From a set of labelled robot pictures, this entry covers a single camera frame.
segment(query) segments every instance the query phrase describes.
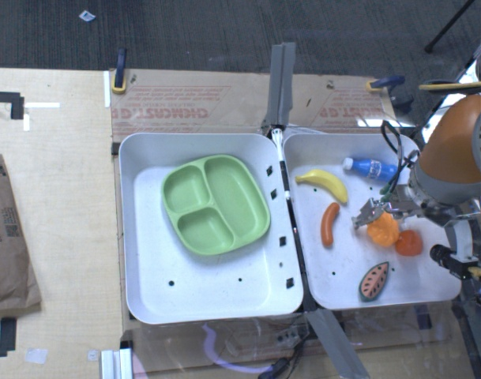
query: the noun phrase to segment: black pole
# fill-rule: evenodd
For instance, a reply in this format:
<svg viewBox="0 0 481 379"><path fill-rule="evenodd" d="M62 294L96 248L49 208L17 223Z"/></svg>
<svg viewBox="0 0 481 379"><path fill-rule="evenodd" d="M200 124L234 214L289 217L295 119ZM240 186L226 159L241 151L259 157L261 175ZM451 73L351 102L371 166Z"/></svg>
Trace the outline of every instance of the black pole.
<svg viewBox="0 0 481 379"><path fill-rule="evenodd" d="M424 50L427 53L431 53L433 50L433 46L444 36L444 34L453 26L453 24L457 21L458 18L461 17L461 14L465 12L465 10L474 2L475 0L468 0L463 7L454 15L453 18L451 18L451 21L447 23L447 25L438 33L437 36L434 37L434 39L428 43L425 47Z"/></svg>

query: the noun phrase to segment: banana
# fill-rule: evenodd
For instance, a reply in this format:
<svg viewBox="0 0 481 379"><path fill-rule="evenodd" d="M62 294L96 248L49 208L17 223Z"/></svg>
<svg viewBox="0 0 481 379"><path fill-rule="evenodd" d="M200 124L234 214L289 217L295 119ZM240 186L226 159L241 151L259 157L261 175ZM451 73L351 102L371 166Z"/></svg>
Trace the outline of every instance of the banana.
<svg viewBox="0 0 481 379"><path fill-rule="evenodd" d="M348 201L348 189L345 184L334 174L314 168L305 174L297 175L295 181L299 184L306 182L313 186L327 189L338 201L345 204Z"/></svg>

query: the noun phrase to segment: toy watermelon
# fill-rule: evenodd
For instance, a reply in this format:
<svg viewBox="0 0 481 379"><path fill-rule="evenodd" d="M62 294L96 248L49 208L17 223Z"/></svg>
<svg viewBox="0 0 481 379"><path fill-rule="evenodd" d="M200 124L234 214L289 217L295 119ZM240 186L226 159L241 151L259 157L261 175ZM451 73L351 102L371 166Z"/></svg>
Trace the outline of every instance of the toy watermelon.
<svg viewBox="0 0 481 379"><path fill-rule="evenodd" d="M389 262L385 261L370 268L359 284L359 294L364 302L375 300L382 292L388 278Z"/></svg>

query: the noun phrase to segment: green plate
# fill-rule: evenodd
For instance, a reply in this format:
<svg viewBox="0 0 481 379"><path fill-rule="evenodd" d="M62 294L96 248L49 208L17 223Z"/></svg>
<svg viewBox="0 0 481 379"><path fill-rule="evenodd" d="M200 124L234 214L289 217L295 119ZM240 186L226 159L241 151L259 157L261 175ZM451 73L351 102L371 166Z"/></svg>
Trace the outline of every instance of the green plate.
<svg viewBox="0 0 481 379"><path fill-rule="evenodd" d="M174 169L163 180L162 197L182 243L200 255L236 250L270 225L257 183L233 156L207 156Z"/></svg>

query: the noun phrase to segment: bottle cap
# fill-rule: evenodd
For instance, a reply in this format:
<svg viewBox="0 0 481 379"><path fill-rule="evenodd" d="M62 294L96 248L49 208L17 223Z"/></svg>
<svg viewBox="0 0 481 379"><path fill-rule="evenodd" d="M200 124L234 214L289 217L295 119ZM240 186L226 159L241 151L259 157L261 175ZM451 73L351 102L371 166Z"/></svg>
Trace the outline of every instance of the bottle cap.
<svg viewBox="0 0 481 379"><path fill-rule="evenodd" d="M342 167L344 168L344 170L351 170L352 162L353 162L353 159L351 159L351 157L346 157L344 159L344 162L342 163Z"/></svg>

